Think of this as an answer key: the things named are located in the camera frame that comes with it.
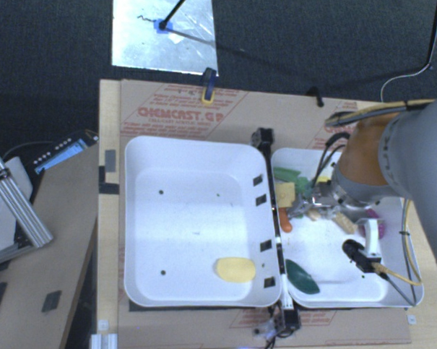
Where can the purple toy grapes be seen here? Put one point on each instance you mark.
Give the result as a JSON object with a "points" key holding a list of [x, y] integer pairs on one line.
{"points": [[381, 228]]}

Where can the green toy vegetable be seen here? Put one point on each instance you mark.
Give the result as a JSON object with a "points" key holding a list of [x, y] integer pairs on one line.
{"points": [[303, 186]]}

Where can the small beige toy food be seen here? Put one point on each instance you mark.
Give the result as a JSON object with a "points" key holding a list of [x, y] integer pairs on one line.
{"points": [[313, 215]]}

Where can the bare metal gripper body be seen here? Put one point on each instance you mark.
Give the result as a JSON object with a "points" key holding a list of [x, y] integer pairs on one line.
{"points": [[327, 198]]}

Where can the black cylinder on white bracket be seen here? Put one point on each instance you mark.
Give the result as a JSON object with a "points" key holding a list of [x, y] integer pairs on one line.
{"points": [[370, 242]]}

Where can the orange toy carrot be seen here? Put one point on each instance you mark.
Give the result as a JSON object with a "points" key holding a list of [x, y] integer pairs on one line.
{"points": [[285, 222]]}

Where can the yellow oval toy food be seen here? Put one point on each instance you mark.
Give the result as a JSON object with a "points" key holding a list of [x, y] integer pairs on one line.
{"points": [[235, 269]]}

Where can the dark green toy leaf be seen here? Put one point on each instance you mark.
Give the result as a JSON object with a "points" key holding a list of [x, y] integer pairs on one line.
{"points": [[300, 278]]}

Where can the thin black and white rod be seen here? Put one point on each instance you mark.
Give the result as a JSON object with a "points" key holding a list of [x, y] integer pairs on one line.
{"points": [[277, 227]]}

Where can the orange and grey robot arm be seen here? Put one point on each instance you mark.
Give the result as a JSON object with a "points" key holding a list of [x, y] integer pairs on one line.
{"points": [[414, 150]]}

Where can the white plastic tray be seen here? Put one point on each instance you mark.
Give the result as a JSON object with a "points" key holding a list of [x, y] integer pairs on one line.
{"points": [[187, 223], [323, 254]]}

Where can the yellow toy cheese slice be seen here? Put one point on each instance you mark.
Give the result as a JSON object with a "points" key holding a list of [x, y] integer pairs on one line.
{"points": [[284, 194]]}

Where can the brown cardboard board red print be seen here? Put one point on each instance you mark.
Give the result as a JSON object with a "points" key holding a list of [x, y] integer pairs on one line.
{"points": [[178, 110]]}

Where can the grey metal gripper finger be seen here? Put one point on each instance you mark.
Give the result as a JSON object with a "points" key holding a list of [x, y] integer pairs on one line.
{"points": [[297, 211], [304, 201]]}

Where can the beige toy bread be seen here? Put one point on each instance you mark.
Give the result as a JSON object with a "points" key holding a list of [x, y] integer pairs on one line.
{"points": [[346, 222]]}

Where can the green toy pea pod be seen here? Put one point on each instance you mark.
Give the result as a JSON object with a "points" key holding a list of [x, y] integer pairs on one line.
{"points": [[286, 174]]}

